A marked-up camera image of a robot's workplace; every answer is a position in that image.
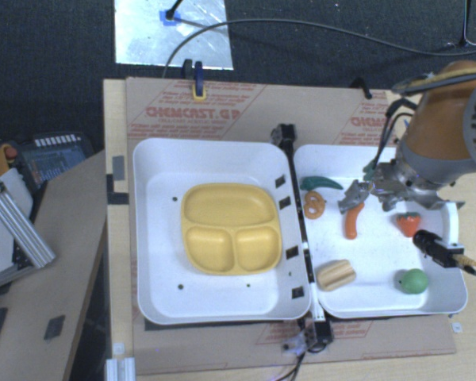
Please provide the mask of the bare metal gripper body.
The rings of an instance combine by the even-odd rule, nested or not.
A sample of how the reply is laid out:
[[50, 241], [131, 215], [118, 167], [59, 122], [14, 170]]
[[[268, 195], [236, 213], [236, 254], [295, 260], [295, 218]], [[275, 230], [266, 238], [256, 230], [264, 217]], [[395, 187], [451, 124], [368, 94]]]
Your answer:
[[378, 197], [398, 194], [403, 202], [415, 202], [427, 210], [438, 210], [447, 202], [439, 196], [465, 173], [463, 161], [406, 161], [369, 163], [370, 193]]

